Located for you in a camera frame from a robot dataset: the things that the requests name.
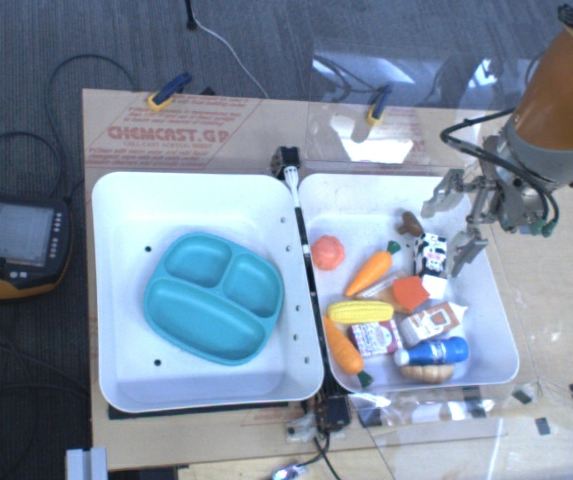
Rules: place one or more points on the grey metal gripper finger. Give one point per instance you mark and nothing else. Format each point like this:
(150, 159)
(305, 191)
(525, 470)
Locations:
(467, 250)
(441, 195)

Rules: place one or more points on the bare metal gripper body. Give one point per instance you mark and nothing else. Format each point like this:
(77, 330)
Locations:
(513, 200)

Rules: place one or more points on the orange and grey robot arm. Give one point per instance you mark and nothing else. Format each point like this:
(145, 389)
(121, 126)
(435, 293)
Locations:
(548, 103)

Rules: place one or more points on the black and white cow carton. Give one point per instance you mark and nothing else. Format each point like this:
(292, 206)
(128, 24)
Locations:
(430, 255)

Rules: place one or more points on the brown toy drumstick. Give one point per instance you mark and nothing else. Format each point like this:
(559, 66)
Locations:
(410, 224)

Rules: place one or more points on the white cube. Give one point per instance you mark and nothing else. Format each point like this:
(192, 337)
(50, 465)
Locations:
(435, 286)

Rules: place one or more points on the orange wedge block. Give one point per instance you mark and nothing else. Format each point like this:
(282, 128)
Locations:
(409, 293)

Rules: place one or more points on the white plastic tray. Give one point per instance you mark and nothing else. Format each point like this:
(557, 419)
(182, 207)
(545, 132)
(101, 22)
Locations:
(126, 208)
(361, 203)

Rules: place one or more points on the brown and white carton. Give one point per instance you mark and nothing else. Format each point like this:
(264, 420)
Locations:
(431, 324)

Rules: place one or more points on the tan toy pizza slice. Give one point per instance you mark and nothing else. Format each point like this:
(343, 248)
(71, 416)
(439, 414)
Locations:
(378, 290)

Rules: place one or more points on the orange carrot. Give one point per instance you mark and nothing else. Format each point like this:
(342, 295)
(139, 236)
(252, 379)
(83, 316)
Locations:
(370, 270)
(342, 348)

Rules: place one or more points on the blue and white bottle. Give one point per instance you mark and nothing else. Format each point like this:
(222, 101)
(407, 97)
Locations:
(436, 352)

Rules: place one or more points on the yellow corn cob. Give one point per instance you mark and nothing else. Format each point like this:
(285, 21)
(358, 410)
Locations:
(361, 311)

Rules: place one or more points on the pink round toy fruit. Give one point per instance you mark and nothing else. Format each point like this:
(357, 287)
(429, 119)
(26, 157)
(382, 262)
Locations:
(328, 253)

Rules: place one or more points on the red and white carton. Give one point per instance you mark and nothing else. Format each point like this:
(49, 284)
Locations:
(375, 338)

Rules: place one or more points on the tan toy bread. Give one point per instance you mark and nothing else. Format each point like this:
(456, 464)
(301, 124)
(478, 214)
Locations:
(427, 373)

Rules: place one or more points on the thin black and white rod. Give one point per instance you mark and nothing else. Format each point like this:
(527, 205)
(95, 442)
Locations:
(300, 218)

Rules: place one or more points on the blue divided plate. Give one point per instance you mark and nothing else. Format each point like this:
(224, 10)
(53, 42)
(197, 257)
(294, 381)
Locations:
(206, 308)

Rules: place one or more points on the brown cardboard board red print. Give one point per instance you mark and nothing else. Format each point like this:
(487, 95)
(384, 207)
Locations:
(176, 138)

